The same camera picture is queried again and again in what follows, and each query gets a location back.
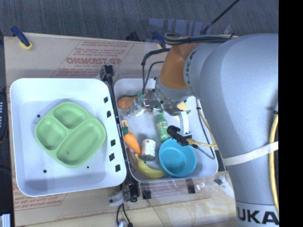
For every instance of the blue bowl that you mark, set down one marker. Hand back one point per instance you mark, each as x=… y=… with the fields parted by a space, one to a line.
x=176 y=158

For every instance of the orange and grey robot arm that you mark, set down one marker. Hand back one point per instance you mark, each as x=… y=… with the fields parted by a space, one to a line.
x=236 y=91

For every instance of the white can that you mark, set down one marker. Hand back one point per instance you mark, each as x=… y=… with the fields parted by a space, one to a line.
x=148 y=148

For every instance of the black cylinder on white bracket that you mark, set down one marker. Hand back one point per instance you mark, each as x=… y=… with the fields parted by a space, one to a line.
x=183 y=123

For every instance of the yellow banana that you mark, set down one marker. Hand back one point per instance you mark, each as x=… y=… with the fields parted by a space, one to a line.
x=148 y=170

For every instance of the brown toy drumstick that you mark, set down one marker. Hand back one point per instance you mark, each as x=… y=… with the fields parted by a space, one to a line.
x=124 y=102

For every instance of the orange carrot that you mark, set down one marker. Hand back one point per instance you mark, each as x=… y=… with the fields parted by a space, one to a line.
x=132 y=141

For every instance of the brown cardboard board red print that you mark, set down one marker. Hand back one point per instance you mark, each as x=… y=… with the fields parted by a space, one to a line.
x=59 y=55

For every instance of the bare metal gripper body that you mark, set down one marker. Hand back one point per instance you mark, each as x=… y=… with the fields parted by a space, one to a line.
x=151 y=102

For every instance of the white plastic tray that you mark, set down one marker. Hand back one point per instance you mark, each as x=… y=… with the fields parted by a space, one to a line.
x=146 y=126
x=28 y=103

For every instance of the thin black rod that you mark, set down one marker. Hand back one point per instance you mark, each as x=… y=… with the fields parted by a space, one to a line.
x=116 y=117

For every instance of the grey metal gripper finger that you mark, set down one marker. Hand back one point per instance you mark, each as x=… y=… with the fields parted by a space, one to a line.
x=142 y=111
x=133 y=108

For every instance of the green bottle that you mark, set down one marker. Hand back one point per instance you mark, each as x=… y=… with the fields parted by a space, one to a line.
x=163 y=129

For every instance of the green divided plate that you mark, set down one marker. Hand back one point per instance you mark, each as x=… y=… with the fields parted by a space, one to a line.
x=71 y=136

